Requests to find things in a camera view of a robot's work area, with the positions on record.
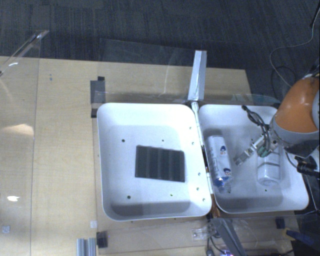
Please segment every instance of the gray carpet floor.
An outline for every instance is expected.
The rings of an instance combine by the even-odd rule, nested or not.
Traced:
[[[269,55],[308,41],[318,0],[0,0],[0,55],[48,29],[41,57],[245,69],[253,94],[281,99],[288,87]],[[174,51],[173,48],[186,49]],[[272,59],[290,84],[319,57],[319,17],[308,45]]]

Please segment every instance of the wooden table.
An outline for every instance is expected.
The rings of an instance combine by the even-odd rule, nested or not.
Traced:
[[[90,81],[104,76],[106,84],[117,86],[119,92],[132,88],[144,92],[150,88],[166,88],[167,85],[184,88],[189,85],[191,70],[191,67],[180,66],[39,60],[34,156],[26,155],[20,159],[33,161],[33,176],[29,177],[32,180],[32,211],[30,213],[25,206],[18,216],[26,220],[31,217],[32,256],[76,255],[76,240],[95,237],[98,219],[106,219],[105,223],[99,223],[100,229],[137,227],[135,223],[114,222],[102,216],[101,188],[95,173],[98,156],[93,145],[97,136],[95,120],[91,119]],[[21,80],[21,92],[24,90],[24,76],[26,71],[20,70],[12,77]],[[205,93],[221,99],[232,94],[250,94],[245,71],[207,68]],[[12,150],[18,151],[19,145],[16,147]],[[28,227],[21,229],[22,237],[24,232],[29,232]],[[28,248],[30,240],[4,243],[4,246],[0,242],[0,254],[25,255],[18,253],[19,247],[25,245]],[[205,246],[116,255],[203,256]]]

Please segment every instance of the clear plastic bottle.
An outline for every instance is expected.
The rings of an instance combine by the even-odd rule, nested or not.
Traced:
[[[205,140],[205,150],[213,185],[220,193],[230,193],[232,171],[225,139],[222,136],[209,136]]]

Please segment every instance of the white tray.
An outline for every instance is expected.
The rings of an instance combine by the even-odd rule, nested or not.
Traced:
[[[269,106],[249,106],[266,124],[270,123],[276,109]],[[240,105],[204,105],[199,110],[199,121],[204,139],[211,135],[224,137],[233,175],[231,193],[222,194],[214,188],[219,208],[230,214],[261,213],[302,210],[309,203],[302,175],[280,150],[281,181],[267,187],[257,182],[258,156],[255,153],[241,166],[232,158],[247,149],[261,134],[261,128],[249,121]]]
[[[195,115],[180,104],[107,103],[98,109],[102,205],[115,221],[199,217],[212,206]],[[136,146],[179,150],[185,182],[135,177]]]

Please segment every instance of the white cable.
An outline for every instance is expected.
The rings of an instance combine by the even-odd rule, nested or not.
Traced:
[[[303,43],[299,43],[299,44],[296,44],[296,45],[289,45],[289,46],[280,46],[276,49],[274,49],[270,55],[269,55],[269,61],[270,61],[270,64],[271,66],[273,67],[273,69],[275,70],[275,72],[278,74],[278,76],[285,82],[285,84],[287,86],[289,86],[291,88],[291,85],[283,78],[283,76],[278,72],[277,68],[274,66],[274,64],[272,63],[272,54],[279,50],[279,49],[283,49],[283,48],[294,48],[294,47],[299,47],[299,46],[304,46],[304,45],[307,45],[309,44],[313,39],[314,39],[314,30],[315,30],[315,23],[316,23],[316,20],[317,20],[317,17],[319,15],[319,12],[320,12],[320,9],[318,10],[318,12],[316,13],[315,17],[314,17],[314,21],[312,23],[312,33],[311,33],[311,38],[307,41],[307,42],[303,42]]]

